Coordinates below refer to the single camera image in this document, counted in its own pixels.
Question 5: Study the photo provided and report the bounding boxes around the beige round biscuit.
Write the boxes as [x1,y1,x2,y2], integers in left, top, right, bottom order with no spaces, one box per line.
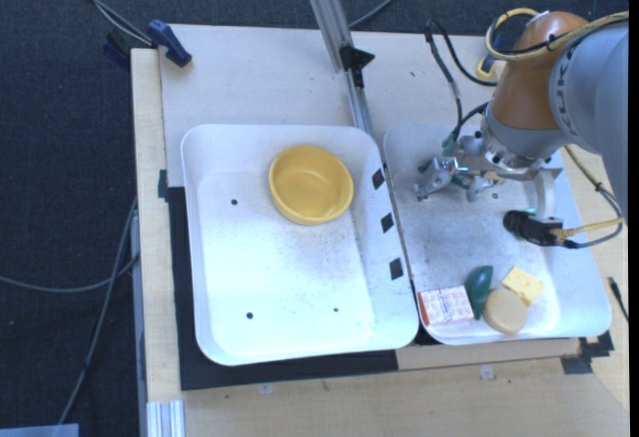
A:
[481,288,529,337]

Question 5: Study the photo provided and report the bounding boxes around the yellow cheese wedge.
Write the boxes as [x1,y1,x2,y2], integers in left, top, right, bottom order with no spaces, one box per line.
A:
[500,265,545,308]

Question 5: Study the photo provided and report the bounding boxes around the white plastic tray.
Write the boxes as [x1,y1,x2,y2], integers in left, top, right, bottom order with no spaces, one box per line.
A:
[180,124,420,367]
[382,124,613,347]

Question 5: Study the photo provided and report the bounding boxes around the pale wood board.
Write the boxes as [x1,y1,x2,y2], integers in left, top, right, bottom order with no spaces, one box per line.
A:
[158,23,608,372]

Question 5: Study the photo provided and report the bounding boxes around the dark green toy vegetable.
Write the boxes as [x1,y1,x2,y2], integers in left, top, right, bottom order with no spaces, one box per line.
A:
[463,264,495,321]

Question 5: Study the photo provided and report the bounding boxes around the yellow bowl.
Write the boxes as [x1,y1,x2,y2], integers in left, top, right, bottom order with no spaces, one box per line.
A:
[268,144,355,227]

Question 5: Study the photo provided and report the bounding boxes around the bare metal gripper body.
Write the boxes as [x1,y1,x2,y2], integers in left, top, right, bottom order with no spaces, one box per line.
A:
[431,133,564,188]

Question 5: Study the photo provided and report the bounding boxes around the orange and white carton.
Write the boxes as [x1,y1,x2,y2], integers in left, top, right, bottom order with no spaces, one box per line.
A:
[416,284,476,328]

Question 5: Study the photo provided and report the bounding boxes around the black cylinder on white bracket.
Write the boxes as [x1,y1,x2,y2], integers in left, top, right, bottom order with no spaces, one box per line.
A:
[502,169,566,247]

